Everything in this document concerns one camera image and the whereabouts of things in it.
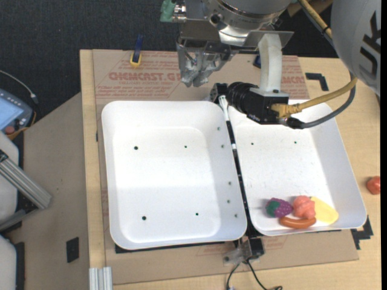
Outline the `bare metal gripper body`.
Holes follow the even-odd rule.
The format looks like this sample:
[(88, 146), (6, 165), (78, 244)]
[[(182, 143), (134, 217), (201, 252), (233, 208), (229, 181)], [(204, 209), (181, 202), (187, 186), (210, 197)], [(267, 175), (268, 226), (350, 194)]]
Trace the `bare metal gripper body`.
[(268, 0), (184, 0), (176, 7), (181, 70), (219, 70), (240, 51), (255, 51), (274, 21)]

